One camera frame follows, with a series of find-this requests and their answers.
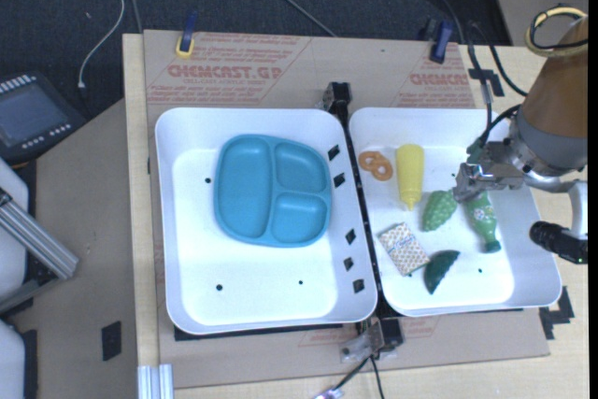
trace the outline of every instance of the screen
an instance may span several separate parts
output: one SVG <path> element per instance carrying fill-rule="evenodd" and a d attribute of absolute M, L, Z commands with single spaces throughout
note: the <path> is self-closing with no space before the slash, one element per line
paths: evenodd
<path fill-rule="evenodd" d="M 44 134 L 67 120 L 35 84 L 0 96 L 0 140 L 7 147 Z"/>

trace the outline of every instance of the yellow corn toy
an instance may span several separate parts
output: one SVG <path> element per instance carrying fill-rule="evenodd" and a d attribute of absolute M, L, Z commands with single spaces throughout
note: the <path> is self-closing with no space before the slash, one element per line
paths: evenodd
<path fill-rule="evenodd" d="M 414 144 L 403 145 L 396 151 L 395 160 L 399 195 L 411 211 L 421 199 L 423 148 Z"/>

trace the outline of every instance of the blue clamp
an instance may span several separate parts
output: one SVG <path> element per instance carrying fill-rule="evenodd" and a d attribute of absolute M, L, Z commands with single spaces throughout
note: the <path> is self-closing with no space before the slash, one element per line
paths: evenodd
<path fill-rule="evenodd" d="M 445 62 L 445 53 L 450 36 L 452 36 L 453 24 L 451 21 L 441 21 L 436 31 L 436 43 L 432 46 L 430 60 L 437 64 Z"/>
<path fill-rule="evenodd" d="M 178 38 L 177 42 L 177 56 L 183 59 L 188 59 L 193 53 L 195 41 L 193 40 L 193 29 L 197 22 L 197 10 L 193 10 L 187 17 L 185 22 L 185 29 L 183 35 Z"/>

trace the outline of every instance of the toy pretzel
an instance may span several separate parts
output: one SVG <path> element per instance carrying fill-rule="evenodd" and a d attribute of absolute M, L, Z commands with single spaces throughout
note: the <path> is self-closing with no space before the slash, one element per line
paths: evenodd
<path fill-rule="evenodd" d="M 375 179 L 386 181 L 392 177 L 392 165 L 379 151 L 363 151 L 359 155 L 359 166 L 372 173 Z"/>

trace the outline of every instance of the wooden table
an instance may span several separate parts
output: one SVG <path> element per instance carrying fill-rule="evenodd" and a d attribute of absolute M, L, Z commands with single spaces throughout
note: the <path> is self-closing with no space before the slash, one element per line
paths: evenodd
<path fill-rule="evenodd" d="M 469 61 L 463 47 L 465 66 Z M 507 72 L 521 88 L 529 89 L 542 65 L 542 59 L 525 48 L 498 49 Z M 483 68 L 495 69 L 488 49 L 477 49 Z M 148 169 L 148 126 L 144 79 L 143 37 L 123 37 L 125 102 L 131 189 L 132 241 L 135 271 L 135 316 L 137 355 L 140 366 L 160 363 L 157 333 L 154 258 L 152 246 L 150 177 Z M 482 107 L 479 88 L 472 82 L 477 107 Z M 511 91 L 496 99 L 495 111 L 503 111 L 518 100 Z M 587 169 L 583 174 L 587 178 Z M 534 192 L 541 216 L 568 225 L 571 207 L 566 195 Z M 516 361 L 468 363 L 383 371 L 382 387 L 387 398 L 464 398 L 508 397 L 561 398 L 590 397 L 588 267 L 557 259 L 562 283 L 567 287 L 575 317 L 570 324 L 558 325 L 556 339 L 549 343 L 550 355 Z M 177 399 L 237 398 L 309 399 L 335 385 L 341 377 L 288 379 L 230 386 L 176 390 Z M 376 378 L 365 371 L 344 388 L 347 398 L 377 397 Z"/>

